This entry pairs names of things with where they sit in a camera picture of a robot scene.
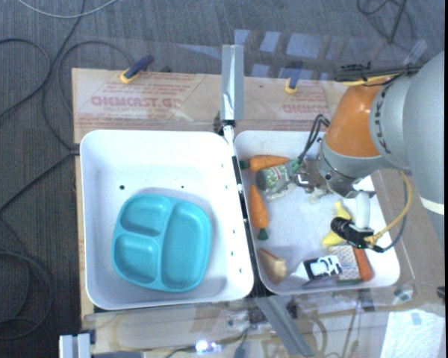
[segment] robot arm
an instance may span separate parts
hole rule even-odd
[[[344,198],[375,170],[412,173],[444,249],[444,52],[415,74],[349,87],[318,160],[329,189]]]

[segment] electric wire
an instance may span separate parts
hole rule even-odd
[[[218,345],[230,345],[237,341],[240,341],[240,344],[237,347],[237,349],[239,349],[239,348],[242,348],[242,345],[243,345],[245,339],[247,338],[248,334],[249,334],[249,328],[247,327],[246,329],[244,329],[244,331],[239,336],[234,337],[234,338],[221,339],[220,341],[217,341],[216,343]],[[177,348],[177,349],[171,351],[171,353],[166,355],[164,358],[171,358],[172,356],[174,356],[177,353],[193,353],[193,352],[196,352],[195,345],[184,346],[182,348]]]
[[[246,355],[246,351],[243,349],[243,345],[246,342],[247,335],[249,334],[249,328],[246,328],[243,331],[243,335],[241,336],[240,344],[236,347],[234,352],[234,358],[244,358]]]
[[[81,11],[84,10],[84,5],[85,5],[85,0],[82,0]],[[72,152],[71,152],[72,145],[69,144],[67,141],[65,141],[63,139],[63,137],[60,136],[58,131],[53,127],[53,125],[48,117],[47,111],[46,111],[46,103],[48,102],[46,99],[46,94],[49,91],[46,88],[49,86],[53,75],[57,75],[58,76],[58,86],[59,86],[58,92],[60,93],[60,102],[61,102],[61,104],[63,104],[65,106],[65,108],[68,110],[68,112],[70,114],[72,114],[72,105],[67,103],[66,98],[65,98],[65,93],[63,90],[63,85],[59,79],[60,73],[63,72],[62,71],[63,62],[65,61],[66,57],[70,54],[70,52],[77,49],[77,47],[79,47],[81,45],[102,44],[102,45],[107,45],[107,46],[121,52],[130,64],[134,63],[132,57],[130,57],[123,50],[119,49],[118,47],[114,46],[113,44],[106,43],[106,42],[99,41],[99,40],[91,40],[91,41],[84,41],[82,43],[77,43],[77,44],[71,46],[70,48],[68,48],[66,51],[64,51],[65,46],[69,42],[71,36],[74,34],[75,29],[77,28],[78,23],[80,22],[80,19],[81,19],[81,17],[78,17],[77,20],[75,21],[74,25],[72,26],[72,29],[69,31],[65,40],[62,42],[62,46],[60,47],[59,51],[57,52],[57,55],[54,58],[54,60],[51,60],[51,58],[48,56],[48,54],[42,47],[40,47],[39,45],[37,45],[29,40],[24,40],[24,39],[20,39],[20,38],[9,38],[9,39],[0,40],[0,45],[4,44],[4,43],[9,43],[9,42],[20,42],[20,43],[26,43],[28,45],[31,45],[31,46],[37,48],[40,51],[40,53],[44,56],[44,58],[46,59],[46,64],[47,64],[46,65],[46,76],[44,77],[44,79],[35,87],[35,89],[33,89],[29,94],[27,94],[26,97],[19,100],[15,104],[12,104],[6,110],[2,111],[0,113],[0,118],[5,116],[5,114],[10,113],[13,109],[16,109],[17,107],[21,106],[23,103],[28,101],[32,96],[36,95],[41,90],[41,92],[42,92],[41,108],[42,108],[43,118],[46,121],[46,125],[49,127],[49,130],[52,132],[53,136],[62,145],[64,145],[67,149],[67,153],[65,155],[63,155],[59,160],[57,160],[56,162],[51,164],[49,167],[45,168],[43,171],[41,171],[41,173],[36,175],[33,179],[29,180],[17,192],[15,192],[12,196],[10,196],[0,206],[0,213],[6,207],[8,207],[13,201],[15,201],[25,190],[31,188],[37,181],[44,178],[49,172],[54,171],[58,166],[62,165],[62,163],[64,163],[66,160],[69,159],[69,157],[72,156]],[[32,257],[28,256],[28,254],[25,252],[23,244],[20,242],[16,233],[9,226],[7,226],[7,224],[5,222],[3,222],[1,219],[0,219],[0,227],[2,229],[4,229],[6,232],[8,232],[10,235],[12,235],[15,242],[17,242],[20,245],[19,251],[12,251],[3,246],[0,246],[0,260],[14,260],[19,263],[25,264],[26,268],[27,268],[25,270],[27,272],[27,277],[25,277],[25,280],[27,281],[28,285],[25,288],[23,288],[23,296],[22,296],[20,304],[18,306],[18,310],[14,313],[13,316],[10,316],[10,317],[0,320],[0,341],[16,341],[19,339],[23,339],[26,336],[29,336],[33,332],[37,331],[39,328],[43,328],[43,323],[45,322],[46,318],[49,316],[49,313],[52,310],[52,304],[53,304],[52,284],[51,284],[49,274],[47,273],[47,271],[40,265],[39,262],[37,262]],[[41,315],[39,315],[37,317],[37,319],[31,319],[29,317],[24,317],[24,316],[20,315],[24,311],[25,305],[27,304],[27,300],[30,295],[31,278],[32,277],[34,277],[35,280],[39,283],[39,287],[41,287],[41,289],[44,291],[44,295],[46,297],[46,304],[43,308],[43,312],[41,313]],[[2,335],[1,333],[4,332],[4,329],[7,326],[11,326],[12,324],[15,326],[17,326],[18,324],[27,325],[27,326],[29,326],[29,328],[25,329],[23,331],[20,330],[18,333],[15,333],[15,334],[9,333],[7,335]]]
[[[400,78],[402,75],[390,75],[390,76],[382,76],[388,77],[388,79],[384,82],[379,82],[375,84],[362,84],[364,87],[385,87],[387,85],[392,84],[396,79]]]
[[[387,4],[391,3],[394,4],[396,6],[400,6],[400,3],[397,2],[396,0],[383,0],[383,2],[375,9],[373,10],[366,10],[365,6],[370,2],[371,0],[365,0],[364,5],[362,6],[361,0],[357,0],[357,10],[358,12],[364,14],[366,17],[368,16],[372,16],[374,13],[379,12],[384,6],[386,6]],[[408,23],[410,25],[410,38],[414,39],[414,26],[413,23],[411,21],[411,17],[408,15],[407,12],[403,11],[402,13],[404,13],[407,18],[408,18]],[[388,38],[387,34],[384,33],[384,31],[379,28],[378,25],[376,25],[375,23],[373,23],[371,20],[369,20],[369,23],[373,26],[373,28],[384,38]],[[403,49],[404,51],[408,51],[410,52],[409,49],[407,49],[405,46],[400,45],[399,43],[397,43],[395,40],[392,41],[393,44],[397,45],[398,47],[400,47],[401,49]]]
[[[33,7],[32,5],[26,3],[23,0],[17,0],[17,1],[19,3],[25,5],[27,8],[33,10],[34,12],[41,13],[41,14],[43,14],[45,16],[54,17],[56,19],[77,19],[79,17],[88,16],[90,14],[99,12],[103,8],[106,8],[107,6],[112,5],[112,4],[114,4],[114,3],[116,3],[117,1],[120,1],[120,0],[110,0],[110,1],[106,2],[105,4],[103,4],[103,5],[101,5],[101,6],[97,7],[97,8],[94,8],[92,10],[89,10],[87,12],[81,12],[81,13],[78,13],[78,14],[75,14],[75,15],[68,15],[68,16],[66,16],[66,15],[57,15],[57,14],[45,12],[43,10],[40,10],[40,9],[37,9],[37,8]]]
[[[66,39],[63,41],[62,46],[60,47],[59,52],[57,53],[56,58],[52,62],[46,51],[37,45],[36,43],[33,43],[29,40],[24,40],[20,38],[8,38],[4,40],[0,40],[0,45],[8,42],[19,42],[19,43],[25,43],[28,45],[31,45],[35,48],[37,48],[40,53],[44,56],[44,58],[47,61],[47,68],[46,68],[46,76],[44,79],[40,82],[40,84],[32,90],[29,94],[26,95],[23,99],[17,101],[15,104],[12,104],[7,108],[6,110],[2,111],[0,113],[0,118],[2,118],[6,113],[9,113],[11,110],[16,109],[18,106],[22,105],[28,99],[30,99],[32,96],[37,94],[40,90],[43,92],[46,91],[45,87],[47,83],[49,82],[49,79],[52,75],[53,66],[56,63],[56,59],[60,55],[60,53],[63,51],[64,47],[66,46],[67,42],[69,41],[69,38],[72,36],[74,30],[76,29],[76,26],[78,25],[79,19],[76,21],[76,23],[73,25],[72,30],[68,33],[66,36]],[[47,125],[52,129],[51,124],[48,121],[48,118],[45,118]],[[62,158],[60,158],[57,162],[53,163],[51,166],[46,168],[44,171],[39,173],[35,178],[31,179],[29,182],[27,182],[21,189],[19,189],[14,195],[12,195],[9,199],[7,199],[3,205],[0,206],[0,212],[4,210],[8,205],[10,205],[17,197],[19,197],[20,194],[22,194],[25,190],[29,189],[31,186],[33,186],[38,180],[43,178],[45,175],[47,175],[49,172],[53,171],[55,168],[57,168],[62,162],[68,159],[72,154],[69,150],[69,152]],[[5,230],[7,233],[9,233],[15,242],[19,244],[19,250],[18,251],[12,251],[6,247],[3,247],[0,245],[0,260],[7,259],[7,260],[15,260],[21,263],[26,264],[28,270],[28,276],[26,277],[28,285],[23,288],[24,295],[22,296],[21,304],[19,305],[18,310],[14,313],[13,316],[8,316],[7,318],[4,318],[0,321],[0,341],[16,341],[25,338],[26,336],[31,335],[33,332],[37,331],[39,328],[41,328],[49,316],[50,312],[52,311],[52,304],[53,304],[53,291],[52,291],[52,283],[49,277],[49,273],[42,267],[42,265],[37,262],[32,257],[28,256],[28,254],[25,252],[25,249],[23,247],[23,244],[21,243],[19,237],[13,232],[13,230],[6,225],[5,222],[3,222],[0,219],[0,227]],[[41,289],[44,291],[44,295],[46,297],[45,305],[43,307],[42,314],[37,317],[37,319],[31,319],[29,317],[24,317],[21,315],[21,313],[24,311],[25,305],[27,304],[27,300],[30,296],[31,291],[31,277],[35,277],[35,280],[39,283],[39,286],[41,286]],[[19,331],[17,333],[12,334],[3,334],[4,329],[6,326],[11,325],[17,325],[17,324],[27,324],[29,326],[28,329],[25,329],[24,331]]]
[[[408,180],[408,177],[406,176],[406,174],[403,171],[399,171],[399,174],[402,177],[403,183],[404,183],[405,206],[403,207],[400,214],[392,222],[390,222],[390,224],[388,224],[386,227],[384,227],[378,233],[375,233],[372,236],[367,236],[364,238],[364,240],[370,245],[370,247],[373,247],[374,250],[378,251],[378,252],[384,252],[384,251],[387,251],[388,249],[392,248],[398,242],[398,240],[400,239],[400,237],[402,235],[403,230],[405,229],[406,214],[407,214],[408,210],[410,209],[413,194],[412,194],[412,188],[411,188],[410,181]],[[377,241],[384,235],[384,233],[388,232],[391,228],[393,228],[401,220],[402,220],[402,226],[401,226],[400,231],[397,234],[395,240],[392,241],[392,243],[385,248],[380,247],[380,248],[375,249]]]
[[[393,66],[380,69],[371,69],[370,63],[367,67],[357,65],[342,66],[341,70],[337,73],[335,80],[348,86],[362,85],[384,77],[391,79],[400,75],[413,75],[417,73],[425,63],[426,62],[420,62],[418,64],[408,63],[404,66]]]
[[[300,155],[297,157],[297,160],[299,163],[302,163],[308,150],[310,150],[312,145],[315,143],[315,141],[319,137],[319,132],[320,132],[320,128],[322,127],[322,125],[324,125],[325,127],[328,127],[330,125],[330,121],[323,114],[318,114],[314,118],[314,122],[312,123],[312,128],[308,135],[305,147],[304,147],[303,151],[300,153]]]
[[[355,323],[355,318],[357,316],[357,306],[358,304],[355,305],[355,307],[353,308],[352,311],[352,317],[350,319],[350,323],[349,326],[347,328],[347,332],[346,332],[346,337],[344,340],[344,344],[343,344],[343,348],[342,348],[342,353],[339,354],[336,351],[332,351],[330,353],[326,353],[326,349],[327,349],[327,345],[329,343],[329,333],[326,329],[326,326],[324,325],[324,323],[317,317],[317,314],[310,314],[310,320],[312,320],[312,322],[319,328],[320,333],[322,335],[322,342],[320,343],[320,348],[314,350],[314,353],[316,355],[316,357],[323,357],[323,358],[330,358],[330,357],[337,357],[337,358],[350,358],[353,357],[353,355],[355,352],[353,351],[354,349],[352,349],[351,353],[346,356],[346,350],[348,348],[349,345],[349,340],[350,340],[350,334],[351,332],[354,330],[354,323]],[[357,337],[355,338],[355,340],[352,343],[352,347],[354,348],[355,346],[358,346],[358,338],[360,335],[360,320],[361,317],[358,317],[358,323],[359,326],[356,328],[357,330]]]

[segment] orange carrot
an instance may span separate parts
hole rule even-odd
[[[251,223],[254,227],[259,228],[258,239],[265,240],[268,238],[266,226],[269,224],[269,215],[267,208],[262,200],[261,194],[254,184],[251,184],[250,192],[250,215]]]
[[[267,169],[289,161],[287,157],[277,155],[256,155],[249,160],[241,160],[239,165],[242,169],[250,169],[257,172],[260,169]]]
[[[373,270],[370,266],[370,262],[367,259],[367,254],[363,249],[353,247],[353,254],[358,264],[358,271],[363,281],[368,281],[373,278]]]

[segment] black cable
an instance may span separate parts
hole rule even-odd
[[[365,10],[365,6],[367,6],[367,4],[370,2],[371,0],[365,0],[364,6],[362,7],[361,5],[361,0],[357,0],[357,10],[364,14],[366,17],[373,15],[374,13],[379,12],[385,5],[391,3],[396,5],[397,7],[400,6],[400,3],[395,1],[395,0],[383,0],[383,2],[374,10]],[[411,17],[410,15],[408,15],[407,12],[403,11],[402,13],[404,13],[407,18],[408,18],[408,23],[410,25],[410,38],[414,39],[414,26],[413,23],[411,21]],[[369,20],[370,24],[373,26],[373,28],[384,38],[388,38],[387,34],[384,33],[384,31],[379,28],[376,24],[374,24],[371,20]],[[392,43],[394,43],[395,45],[399,46],[401,49],[403,49],[404,51],[410,51],[409,49],[407,49],[405,46],[400,45],[399,43],[392,41]]]
[[[230,338],[230,339],[223,339],[221,341],[218,341],[217,344],[219,344],[219,345],[230,345],[231,343],[235,343],[235,342],[241,340],[241,343],[239,344],[238,348],[242,348],[242,345],[243,345],[243,343],[244,343],[248,333],[249,333],[249,328],[246,328],[239,336],[237,336],[235,338]],[[177,354],[177,353],[193,353],[193,352],[196,352],[196,346],[195,345],[184,346],[183,348],[175,349],[174,351],[172,351],[171,353],[166,355],[165,358],[170,358],[174,354]]]
[[[129,54],[127,54],[125,51],[123,51],[121,48],[115,46],[114,44],[111,43],[107,43],[105,41],[101,41],[101,40],[88,40],[88,41],[83,41],[80,43],[76,43],[74,45],[72,45],[70,48],[68,48],[61,56],[60,58],[56,61],[56,73],[57,73],[57,84],[58,84],[58,91],[60,93],[60,103],[63,105],[63,107],[65,107],[66,111],[68,112],[69,115],[72,116],[73,114],[73,109],[72,109],[72,104],[66,99],[65,97],[65,92],[64,92],[64,88],[63,88],[63,83],[60,79],[60,76],[63,75],[64,73],[62,73],[62,68],[63,68],[63,64],[65,59],[77,48],[83,46],[83,45],[105,45],[109,48],[112,48],[116,51],[118,51],[119,53],[121,53],[125,59],[128,61],[129,65],[132,65],[134,63],[134,59],[133,57],[131,57]],[[48,118],[48,114],[46,111],[46,92],[43,93],[43,100],[42,100],[42,114],[43,116],[46,118],[46,123],[49,126],[50,131],[53,133],[53,135],[55,136],[55,138],[62,144],[64,145],[66,148],[68,148],[69,150],[72,149],[72,142],[68,143],[66,140],[63,139],[63,137],[59,134],[58,131],[56,131],[52,124],[51,121]]]
[[[85,6],[85,0],[82,0],[81,12],[84,11],[84,6]],[[55,56],[53,61],[50,59],[50,57],[48,56],[48,54],[46,53],[46,51],[43,48],[41,48],[39,45],[37,45],[36,43],[33,43],[33,42],[29,41],[29,40],[24,40],[24,39],[20,39],[20,38],[8,38],[8,39],[0,40],[0,45],[3,44],[3,43],[8,43],[8,42],[21,42],[21,43],[26,43],[28,45],[31,45],[31,46],[37,48],[40,51],[40,53],[45,57],[45,59],[47,61],[46,76],[40,82],[40,84],[35,89],[33,89],[29,94],[27,94],[26,97],[24,97],[23,99],[19,100],[15,104],[12,104],[9,108],[7,108],[3,112],[1,112],[0,113],[0,118],[5,116],[7,113],[11,112],[13,109],[17,108],[21,104],[25,103],[27,100],[29,100],[32,96],[34,96],[35,94],[37,94],[41,90],[41,92],[42,92],[41,107],[42,107],[43,118],[45,119],[46,124],[49,127],[49,130],[52,132],[53,136],[62,145],[64,145],[66,147],[67,151],[68,151],[68,153],[66,155],[62,156],[57,162],[55,162],[52,165],[50,165],[44,171],[39,173],[35,178],[33,178],[32,180],[27,182],[15,194],[10,196],[9,199],[7,199],[3,203],[3,205],[0,206],[0,212],[3,211],[8,205],[10,205],[16,198],[18,198],[25,190],[29,189],[31,186],[33,186],[37,181],[42,179],[49,172],[53,171],[58,166],[60,166],[65,160],[68,159],[68,157],[72,156],[72,143],[69,144],[67,141],[65,141],[60,136],[60,134],[52,126],[52,123],[50,122],[49,117],[48,117],[47,112],[46,112],[46,102],[47,102],[46,94],[48,92],[46,87],[50,84],[50,80],[51,80],[51,78],[53,76],[53,71],[55,71],[55,74],[57,75],[57,80],[58,80],[58,87],[59,87],[59,93],[60,93],[60,102],[61,102],[61,104],[64,104],[64,106],[68,110],[68,112],[70,114],[72,114],[72,105],[67,103],[66,98],[65,98],[65,94],[64,94],[64,91],[63,91],[63,86],[62,86],[61,81],[60,81],[60,74],[62,72],[61,69],[63,67],[63,62],[66,59],[66,57],[70,54],[70,52],[75,50],[75,49],[77,49],[77,47],[79,47],[81,45],[102,44],[102,45],[109,46],[109,47],[111,47],[111,48],[121,52],[123,55],[125,55],[127,61],[130,64],[134,63],[132,57],[130,57],[128,54],[126,54],[123,50],[117,48],[113,44],[106,43],[106,42],[103,42],[103,41],[98,41],[98,40],[85,41],[85,42],[82,42],[82,43],[77,43],[77,44],[73,45],[72,47],[70,47],[69,49],[67,49],[65,52],[63,52],[63,50],[65,49],[66,44],[69,42],[69,39],[74,34],[75,29],[77,28],[78,23],[80,22],[80,20],[81,20],[81,17],[78,17],[77,20],[75,21],[74,25],[72,26],[72,29],[70,30],[70,32],[66,36],[65,40],[63,41],[62,46],[60,47],[60,49],[57,52],[57,55]],[[23,295],[23,298],[20,299],[21,301],[19,303],[18,310],[14,313],[14,316],[7,317],[6,319],[3,319],[3,320],[0,321],[0,341],[16,341],[16,340],[19,340],[19,339],[23,339],[26,336],[29,336],[30,334],[35,332],[37,329],[39,329],[39,328],[41,328],[43,326],[44,321],[46,320],[46,318],[48,317],[49,313],[52,310],[52,304],[53,304],[52,284],[51,284],[51,281],[50,281],[50,278],[49,278],[49,274],[47,273],[47,271],[35,259],[33,259],[32,257],[28,256],[25,253],[25,248],[23,247],[23,245],[22,245],[21,241],[19,240],[18,236],[1,219],[0,219],[0,227],[2,229],[4,229],[7,233],[12,235],[14,240],[16,242],[18,242],[18,244],[19,244],[19,251],[12,251],[12,250],[9,250],[7,248],[4,248],[4,247],[0,246],[0,260],[3,260],[3,259],[5,259],[5,260],[15,260],[15,261],[17,261],[19,263],[25,264],[25,266],[27,267],[26,271],[27,271],[27,275],[28,276],[25,279],[26,279],[28,285],[23,290],[24,295]],[[45,292],[45,295],[46,295],[46,304],[44,306],[43,313],[38,317],[37,320],[34,320],[34,319],[29,318],[29,317],[25,317],[23,315],[20,315],[22,313],[22,311],[24,310],[25,305],[27,304],[27,299],[28,299],[28,296],[29,296],[30,291],[31,291],[31,278],[32,277],[34,277],[34,279],[39,283],[39,286]],[[11,335],[10,334],[9,335],[4,335],[3,334],[3,332],[4,332],[6,327],[9,327],[11,325],[17,326],[19,324],[21,324],[21,325],[26,324],[26,325],[29,326],[29,328],[26,329],[25,331],[20,331],[18,333],[11,334]]]
[[[243,331],[242,340],[240,341],[239,346],[237,346],[234,352],[234,358],[244,358],[246,355],[246,351],[243,348],[244,342],[246,341],[247,334],[249,333],[249,328]]]
[[[81,9],[82,10],[84,9],[84,0],[82,2]],[[46,58],[46,61],[48,64],[48,67],[46,70],[46,76],[41,81],[41,83],[35,89],[33,89],[32,92],[27,94],[26,97],[19,100],[15,104],[12,104],[6,110],[2,111],[0,113],[0,118],[2,118],[6,113],[9,113],[11,110],[17,108],[18,106],[20,106],[21,104],[26,102],[33,95],[37,94],[37,92],[39,92],[40,90],[42,90],[42,92],[43,92],[42,100],[45,99],[45,97],[46,97],[45,87],[46,87],[47,83],[49,82],[50,77],[52,76],[53,67],[56,63],[56,60],[58,59],[60,53],[63,51],[69,38],[74,33],[78,23],[79,23],[79,19],[76,20],[75,24],[72,27],[72,30],[66,36],[66,39],[63,41],[63,44],[60,47],[60,50],[58,51],[57,56],[55,57],[53,62],[50,60],[46,51],[43,48],[41,48],[39,45],[37,45],[36,43],[33,43],[32,41],[24,40],[24,39],[20,39],[20,38],[8,38],[8,39],[0,40],[0,45],[4,44],[4,43],[8,43],[8,42],[21,42],[21,43],[26,43],[28,45],[35,47]],[[48,126],[50,127],[50,129],[52,130],[52,133],[54,133],[53,128],[52,128],[51,124],[49,123],[47,117],[45,117],[45,120],[46,120]],[[6,200],[6,202],[3,203],[3,205],[1,205],[0,212],[5,207],[7,207],[12,201],[14,201],[21,193],[23,193],[29,187],[34,185],[39,179],[41,179],[46,174],[48,174],[48,172],[54,170],[57,166],[59,166],[70,155],[71,155],[71,152],[69,152],[67,155],[65,155],[61,159],[59,159],[59,161],[57,161],[56,163],[53,163],[50,167],[48,167],[43,172],[38,174],[38,176],[36,176],[34,179],[27,182],[21,189],[19,189],[18,192],[16,192],[14,195],[12,195],[8,200]],[[32,257],[28,256],[28,254],[26,254],[25,249],[23,248],[23,245],[20,242],[17,235],[1,219],[0,219],[0,227],[2,229],[4,229],[7,233],[12,235],[13,238],[15,239],[15,241],[19,243],[19,251],[12,251],[7,248],[4,248],[3,246],[0,246],[0,259],[16,260],[16,261],[26,264],[26,266],[28,268],[28,270],[27,270],[28,277],[26,278],[28,285],[23,289],[24,296],[19,305],[19,309],[14,313],[13,316],[7,317],[0,321],[0,341],[9,341],[10,342],[10,341],[16,341],[19,339],[23,339],[26,336],[29,336],[30,334],[35,332],[37,329],[39,329],[43,326],[43,323],[45,322],[46,318],[49,316],[49,314],[52,310],[53,293],[52,293],[52,284],[51,284],[51,281],[49,278],[49,273],[36,260],[34,260]],[[41,316],[38,317],[37,320],[20,315],[23,312],[25,305],[27,304],[29,295],[31,293],[31,280],[30,280],[31,277],[34,277],[35,280],[39,283],[39,286],[45,292],[45,296],[46,296],[46,303],[44,305],[43,312],[42,312]],[[29,328],[26,329],[25,331],[19,331],[18,333],[15,333],[15,334],[4,334],[4,330],[6,329],[6,327],[9,327],[11,325],[17,326],[18,324],[26,324],[29,326]]]
[[[50,57],[48,56],[48,54],[46,53],[45,49],[43,49],[41,46],[37,45],[36,43],[33,43],[32,41],[24,40],[21,38],[8,38],[8,39],[0,40],[0,45],[3,45],[5,43],[24,43],[24,44],[30,45],[30,46],[38,49],[38,51],[41,53],[42,56],[44,56],[44,58],[47,62],[48,70],[47,70],[45,78],[40,82],[40,84],[37,87],[35,87],[35,89],[33,89],[29,94],[27,94],[26,97],[20,99],[16,103],[9,106],[7,109],[0,112],[0,118],[5,116],[7,113],[11,112],[12,110],[16,109],[18,106],[24,104],[26,101],[28,101],[28,99],[30,99],[35,94],[37,94],[46,85],[46,83],[49,79],[49,76],[52,72],[52,61],[51,61]]]
[[[320,128],[322,127],[322,125],[324,125],[325,127],[328,127],[330,125],[330,121],[323,114],[318,114],[314,118],[314,123],[312,124],[312,128],[308,135],[305,147],[304,147],[302,153],[300,153],[300,155],[297,157],[297,160],[299,161],[299,163],[302,163],[308,150],[310,150],[312,145],[315,143],[315,141],[319,137],[319,132],[320,132]]]

